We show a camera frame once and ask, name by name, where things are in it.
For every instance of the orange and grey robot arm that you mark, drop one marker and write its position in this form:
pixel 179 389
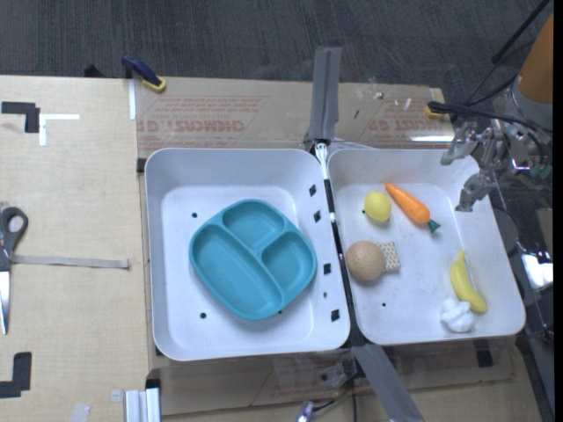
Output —
pixel 537 64

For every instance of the brown cardboard board red print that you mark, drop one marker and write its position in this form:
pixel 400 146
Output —
pixel 211 117

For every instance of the white garlic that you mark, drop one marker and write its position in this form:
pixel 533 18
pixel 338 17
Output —
pixel 457 317

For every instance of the orange carrot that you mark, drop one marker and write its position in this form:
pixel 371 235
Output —
pixel 409 205

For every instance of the blue divided plate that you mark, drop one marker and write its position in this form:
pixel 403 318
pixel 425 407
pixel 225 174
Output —
pixel 237 271

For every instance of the yellow banana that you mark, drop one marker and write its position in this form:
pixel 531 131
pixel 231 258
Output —
pixel 462 281

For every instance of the beige waffle biscuit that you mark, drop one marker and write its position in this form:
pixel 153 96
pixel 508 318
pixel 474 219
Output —
pixel 391 256

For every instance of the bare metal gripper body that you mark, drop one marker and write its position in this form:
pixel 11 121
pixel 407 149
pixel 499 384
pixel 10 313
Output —
pixel 506 147

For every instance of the brown round bread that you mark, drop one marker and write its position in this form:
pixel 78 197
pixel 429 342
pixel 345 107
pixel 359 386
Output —
pixel 364 261

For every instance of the white plastic tray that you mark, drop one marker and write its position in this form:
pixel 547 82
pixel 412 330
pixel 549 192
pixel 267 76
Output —
pixel 418 271
pixel 176 279

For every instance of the yellow lemon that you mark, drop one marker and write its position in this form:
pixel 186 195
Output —
pixel 377 206

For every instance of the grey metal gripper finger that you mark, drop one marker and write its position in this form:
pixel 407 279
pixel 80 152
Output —
pixel 459 144
pixel 474 191

